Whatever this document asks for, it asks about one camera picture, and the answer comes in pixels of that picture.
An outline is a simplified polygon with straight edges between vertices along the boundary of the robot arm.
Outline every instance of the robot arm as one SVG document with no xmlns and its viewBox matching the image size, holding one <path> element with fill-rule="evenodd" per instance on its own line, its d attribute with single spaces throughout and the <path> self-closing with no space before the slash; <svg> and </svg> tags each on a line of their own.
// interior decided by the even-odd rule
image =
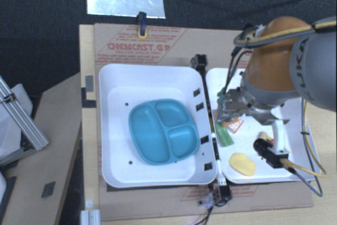
<svg viewBox="0 0 337 225">
<path fill-rule="evenodd" d="M 255 34 L 248 39 L 249 32 Z M 273 168 L 286 168 L 297 175 L 314 193 L 323 196 L 317 176 L 326 172 L 311 150 L 305 129 L 305 102 L 336 112 L 336 17 L 308 25 L 292 17 L 280 17 L 262 30 L 253 27 L 244 30 L 235 38 L 236 45 L 225 87 L 218 93 L 217 121 L 229 122 L 235 116 L 252 116 L 261 125 L 271 125 L 274 144 L 264 139 L 254 142 L 254 149 Z M 253 49 L 248 66 L 242 74 L 240 87 L 227 91 L 235 72 L 234 58 L 242 47 Z M 271 110 L 289 99 L 302 97 L 302 134 L 312 171 L 288 160 L 284 148 L 283 124 Z M 322 173 L 314 172 L 309 155 L 318 164 Z M 319 192 L 303 178 L 295 168 L 315 176 Z"/>
<path fill-rule="evenodd" d="M 219 93 L 218 122 L 246 114 L 269 125 L 276 120 L 270 113 L 274 107 L 299 96 L 336 111 L 336 17 L 314 25 L 322 24 L 327 27 L 318 31 L 299 19 L 280 17 L 264 27 L 256 39 L 262 41 L 239 35 L 241 43 L 237 38 L 234 43 L 253 52 L 240 88 Z M 277 36 L 293 29 L 302 31 Z"/>
</svg>

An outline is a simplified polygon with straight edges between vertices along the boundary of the cardboard box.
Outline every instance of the cardboard box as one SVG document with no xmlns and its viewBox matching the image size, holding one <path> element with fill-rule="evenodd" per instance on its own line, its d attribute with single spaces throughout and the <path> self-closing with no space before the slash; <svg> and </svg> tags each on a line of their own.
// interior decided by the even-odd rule
<svg viewBox="0 0 337 225">
<path fill-rule="evenodd" d="M 116 189 L 106 184 L 101 170 L 100 97 L 97 78 L 100 69 L 110 63 L 189 66 L 195 54 L 207 55 L 207 70 L 227 67 L 233 49 L 232 41 L 238 33 L 149 26 L 147 39 L 139 40 L 137 27 L 134 25 L 95 24 L 94 28 L 80 27 L 87 210 L 100 209 L 102 221 L 185 216 L 206 212 L 205 208 L 197 205 L 199 198 L 209 193 L 206 185 Z M 248 57 L 243 57 L 239 67 L 245 68 L 247 61 Z M 232 187 L 232 192 L 233 199 L 226 206 L 215 208 L 215 213 L 313 206 L 310 190 L 301 182 L 236 185 Z"/>
</svg>

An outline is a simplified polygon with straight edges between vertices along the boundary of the blue divided plate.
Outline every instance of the blue divided plate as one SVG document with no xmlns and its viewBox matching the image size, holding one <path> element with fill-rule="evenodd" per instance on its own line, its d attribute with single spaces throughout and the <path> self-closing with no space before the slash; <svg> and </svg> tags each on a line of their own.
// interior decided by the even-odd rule
<svg viewBox="0 0 337 225">
<path fill-rule="evenodd" d="M 199 147 L 199 136 L 186 107 L 164 99 L 137 105 L 129 115 L 129 127 L 139 155 L 162 165 L 185 159 Z"/>
</svg>

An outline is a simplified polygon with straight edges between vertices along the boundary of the black wire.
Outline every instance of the black wire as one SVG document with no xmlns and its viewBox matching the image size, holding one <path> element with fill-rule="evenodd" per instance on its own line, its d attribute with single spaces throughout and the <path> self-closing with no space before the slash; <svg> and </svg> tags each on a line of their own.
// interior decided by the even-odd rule
<svg viewBox="0 0 337 225">
<path fill-rule="evenodd" d="M 238 64 L 239 64 L 240 59 L 242 58 L 242 56 L 243 56 L 244 54 L 251 53 L 251 52 L 252 52 L 252 51 L 250 51 L 250 50 L 244 51 L 244 52 L 242 52 L 242 53 L 237 57 L 236 62 L 235 62 L 235 65 L 234 65 L 234 67 L 233 67 L 233 71 L 231 72 L 231 78 L 230 78 L 230 80 L 234 77 L 236 68 L 237 68 L 237 66 L 238 66 Z"/>
<path fill-rule="evenodd" d="M 303 177 L 303 176 L 301 176 L 294 168 L 288 168 L 287 169 L 289 172 L 291 172 L 291 173 L 293 173 L 293 174 L 295 174 L 299 179 L 301 179 L 302 180 L 302 182 L 304 183 L 304 184 L 306 184 L 306 186 L 309 188 L 309 189 L 311 189 L 311 191 L 312 192 L 314 192 L 316 195 L 318 195 L 319 197 L 323 197 L 323 192 L 322 192 L 322 190 L 320 189 L 320 192 L 318 192 L 316 189 L 315 189 L 315 187 L 313 187 L 312 185 L 310 185 L 307 181 L 306 181 L 306 179 Z"/>
<path fill-rule="evenodd" d="M 200 225 L 202 224 L 203 222 L 203 225 L 206 225 L 209 221 L 209 218 L 210 218 L 210 215 L 212 213 L 212 210 L 213 210 L 213 206 L 209 208 L 208 212 L 207 212 L 207 215 L 205 218 L 203 218 L 202 220 L 200 220 L 198 223 L 194 224 L 194 225 Z"/>
<path fill-rule="evenodd" d="M 237 69 L 237 66 L 238 66 L 238 64 L 239 64 L 239 62 L 240 62 L 240 59 L 242 58 L 242 56 L 243 56 L 244 54 L 251 53 L 251 52 L 252 52 L 252 51 L 249 51 L 249 50 L 248 50 L 248 51 L 242 52 L 242 53 L 237 57 L 236 62 L 235 62 L 235 65 L 234 65 L 233 68 L 232 68 L 232 66 L 233 66 L 233 63 L 234 63 L 235 55 L 232 55 L 232 59 L 231 59 L 231 62 L 230 62 L 230 66 L 229 66 L 229 68 L 228 68 L 228 73 L 227 73 L 227 78 L 226 78 L 226 84 L 225 84 L 225 87 L 224 87 L 224 90 L 223 90 L 223 94 L 226 94 L 226 92 L 227 92 L 227 88 L 228 88 L 228 86 L 229 86 L 229 84 L 230 84 L 232 78 L 234 77 L 234 74 L 235 74 L 235 71 L 236 71 L 236 69 Z"/>
<path fill-rule="evenodd" d="M 285 40 L 287 38 L 299 37 L 299 36 L 303 36 L 303 35 L 309 35 L 309 34 L 312 34 L 312 33 L 315 33 L 315 30 L 307 30 L 307 31 L 302 31 L 302 32 L 297 32 L 297 33 L 285 34 L 283 36 L 279 36 L 279 37 L 275 37 L 275 38 L 270 38 L 270 39 L 265 40 L 265 41 L 259 41 L 259 42 L 253 42 L 253 43 L 248 43 L 249 38 L 246 37 L 246 33 L 245 33 L 244 35 L 238 35 L 234 39 L 233 43 L 238 48 L 249 48 L 249 49 L 252 49 L 252 48 L 261 47 L 261 46 L 269 44 L 269 43 Z M 237 41 L 242 41 L 242 40 L 246 40 L 247 43 L 238 43 L 237 42 Z"/>
<path fill-rule="evenodd" d="M 217 207 L 223 207 L 223 206 L 225 206 L 227 203 L 228 203 L 228 201 L 224 201 L 224 202 L 221 203 L 221 204 L 218 202 L 218 203 L 215 204 L 215 206 L 217 206 Z"/>
<path fill-rule="evenodd" d="M 244 29 L 235 39 L 234 41 L 236 41 L 238 38 L 240 38 L 240 40 L 245 40 L 247 39 L 247 35 L 249 32 L 251 31 L 256 31 L 258 30 L 259 27 L 258 26 L 251 26 L 251 27 L 247 27 L 246 29 Z"/>
</svg>

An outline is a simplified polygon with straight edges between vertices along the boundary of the yellow sponge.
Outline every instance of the yellow sponge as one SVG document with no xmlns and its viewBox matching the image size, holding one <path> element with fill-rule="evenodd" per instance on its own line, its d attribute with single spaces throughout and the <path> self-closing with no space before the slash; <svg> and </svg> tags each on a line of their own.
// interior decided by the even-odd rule
<svg viewBox="0 0 337 225">
<path fill-rule="evenodd" d="M 249 177 L 255 174 L 256 165 L 243 153 L 234 153 L 230 158 L 230 166 L 241 174 Z"/>
</svg>

